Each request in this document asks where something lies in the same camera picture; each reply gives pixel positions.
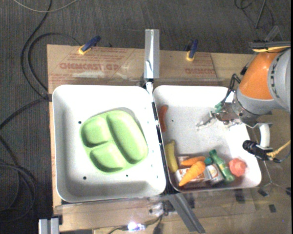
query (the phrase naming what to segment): blue and yellow clamp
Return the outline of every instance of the blue and yellow clamp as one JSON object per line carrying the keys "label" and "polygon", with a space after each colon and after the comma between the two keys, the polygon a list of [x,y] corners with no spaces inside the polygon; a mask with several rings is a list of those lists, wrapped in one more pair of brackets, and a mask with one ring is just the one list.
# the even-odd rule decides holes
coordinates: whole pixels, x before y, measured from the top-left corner
{"label": "blue and yellow clamp", "polygon": [[92,38],[89,42],[87,42],[86,44],[84,44],[78,49],[79,53],[84,55],[85,53],[90,51],[91,47],[96,46],[100,40],[101,40],[100,36],[96,36]]}
{"label": "blue and yellow clamp", "polygon": [[198,40],[195,39],[191,44],[190,50],[187,49],[188,50],[188,52],[187,52],[187,60],[188,61],[194,60],[194,55],[197,50],[197,44],[198,44]]}

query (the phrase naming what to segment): green plate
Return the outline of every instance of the green plate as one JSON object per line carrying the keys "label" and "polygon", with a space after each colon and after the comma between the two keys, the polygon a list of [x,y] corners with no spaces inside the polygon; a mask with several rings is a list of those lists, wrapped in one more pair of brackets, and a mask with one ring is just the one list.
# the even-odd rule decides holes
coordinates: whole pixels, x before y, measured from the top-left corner
{"label": "green plate", "polygon": [[128,169],[148,154],[140,127],[129,113],[122,110],[89,118],[81,125],[80,136],[90,160],[103,173]]}

